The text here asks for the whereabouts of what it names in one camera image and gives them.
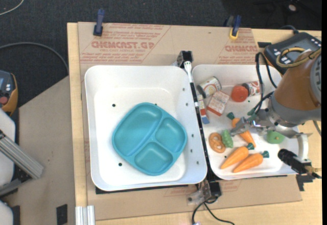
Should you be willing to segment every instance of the orange pretzel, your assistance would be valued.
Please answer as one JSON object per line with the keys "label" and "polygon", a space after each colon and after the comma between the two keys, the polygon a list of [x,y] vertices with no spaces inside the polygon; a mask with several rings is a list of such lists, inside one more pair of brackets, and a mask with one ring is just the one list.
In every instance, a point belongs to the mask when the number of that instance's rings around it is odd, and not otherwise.
{"label": "orange pretzel", "polygon": [[209,136],[209,145],[217,153],[223,153],[226,150],[226,146],[222,141],[222,137],[219,133],[211,133]]}

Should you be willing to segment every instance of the dark floor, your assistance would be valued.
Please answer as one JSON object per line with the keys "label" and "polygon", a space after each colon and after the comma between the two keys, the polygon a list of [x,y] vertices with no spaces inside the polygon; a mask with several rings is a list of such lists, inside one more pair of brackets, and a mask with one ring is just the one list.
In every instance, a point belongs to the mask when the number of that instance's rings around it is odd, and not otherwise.
{"label": "dark floor", "polygon": [[[298,13],[285,16],[287,2],[255,5],[270,0],[25,0],[16,10],[0,15],[0,45],[36,42],[55,49],[67,61],[66,23],[104,22],[223,26],[230,15],[242,16],[242,27],[278,29],[290,24],[299,30],[321,30],[322,0],[301,0]],[[0,13],[20,0],[0,0]],[[31,45],[0,49],[0,69],[15,74],[19,106],[67,75],[63,63],[49,50]]]}

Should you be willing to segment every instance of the toy carrot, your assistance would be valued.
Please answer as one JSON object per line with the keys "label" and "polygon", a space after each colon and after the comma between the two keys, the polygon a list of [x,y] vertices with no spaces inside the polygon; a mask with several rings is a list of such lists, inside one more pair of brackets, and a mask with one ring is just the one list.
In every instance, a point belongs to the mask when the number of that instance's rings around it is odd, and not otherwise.
{"label": "toy carrot", "polygon": [[[236,123],[239,122],[239,118],[235,118],[234,114],[232,112],[227,114],[227,117],[231,119],[231,125],[233,128],[236,127]],[[254,147],[256,147],[256,144],[254,142],[254,139],[250,133],[249,130],[245,131],[244,133],[240,133],[240,136],[247,142],[247,143],[252,143]]]}
{"label": "toy carrot", "polygon": [[240,172],[243,170],[248,170],[250,168],[259,166],[262,164],[264,158],[269,158],[269,153],[267,151],[264,151],[261,153],[251,154],[248,156],[244,161],[242,161],[234,170],[233,172]]}
{"label": "toy carrot", "polygon": [[249,156],[249,150],[254,149],[254,146],[252,143],[249,143],[247,146],[241,146],[238,147],[235,151],[233,151],[228,158],[224,161],[224,163],[221,165],[221,169],[230,167],[234,163],[243,161],[246,157]]}

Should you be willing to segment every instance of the can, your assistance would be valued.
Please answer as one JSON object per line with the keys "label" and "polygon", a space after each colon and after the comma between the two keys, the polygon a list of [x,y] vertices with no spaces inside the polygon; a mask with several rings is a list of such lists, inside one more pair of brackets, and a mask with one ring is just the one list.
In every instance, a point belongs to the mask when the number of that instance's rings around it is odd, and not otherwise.
{"label": "can", "polygon": [[257,94],[260,94],[259,81],[247,82],[242,84],[242,86],[244,86],[248,90],[249,92],[248,96],[255,96]]}
{"label": "can", "polygon": [[219,80],[212,76],[206,81],[202,82],[197,86],[198,91],[202,94],[203,98],[207,98],[213,95],[215,92],[221,90],[221,84]]}

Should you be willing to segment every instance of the white tray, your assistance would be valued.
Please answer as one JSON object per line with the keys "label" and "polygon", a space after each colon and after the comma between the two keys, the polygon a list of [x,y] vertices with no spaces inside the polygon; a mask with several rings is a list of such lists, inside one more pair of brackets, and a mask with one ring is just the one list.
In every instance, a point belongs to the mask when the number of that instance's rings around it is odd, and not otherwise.
{"label": "white tray", "polygon": [[[274,90],[274,87],[270,83],[265,65],[260,66],[260,72],[264,83],[264,94],[268,94]],[[272,67],[270,67],[270,72],[275,84],[278,85],[281,80],[281,75],[276,69]],[[231,94],[233,86],[245,82],[256,81],[258,79],[254,65],[198,65],[193,69],[192,75],[195,86],[212,76],[217,77],[222,85],[222,91],[228,95]],[[210,97],[206,98],[204,102],[207,104],[209,99]],[[259,95],[249,97],[242,103],[234,102],[230,98],[223,115],[218,116],[210,111],[207,111],[210,123],[203,124],[203,131],[206,141],[208,140],[211,133],[221,133],[225,129],[230,130],[232,128],[231,120],[226,116],[227,113],[233,112],[237,118],[241,118],[242,116],[248,117],[247,112],[250,111],[259,101]],[[265,108],[266,106],[267,102],[265,101],[262,105],[262,108]],[[286,165],[278,158],[277,153],[281,148],[286,148],[296,153],[298,151],[297,139],[285,138],[284,141],[280,144],[270,144],[265,140],[264,137],[259,136],[255,130],[250,129],[250,132],[256,143],[256,148],[251,150],[250,153],[268,151],[270,157],[265,158],[264,162],[258,167],[238,173],[233,173],[232,170],[235,165],[226,169],[220,169],[220,166],[225,160],[225,156],[228,156],[235,147],[247,145],[243,138],[241,138],[239,135],[235,135],[233,137],[234,148],[226,148],[226,151],[222,154],[213,151],[207,141],[206,144],[211,169],[216,176],[224,180],[233,180],[296,174],[296,172],[294,172],[290,166]]]}
{"label": "white tray", "polygon": [[[175,66],[96,65],[85,74],[85,90],[91,177],[98,188],[116,191],[203,181],[207,165],[184,70]],[[188,135],[180,157],[159,176],[149,176],[129,165],[111,143],[120,120],[135,105],[144,102],[163,108],[184,126]]]}

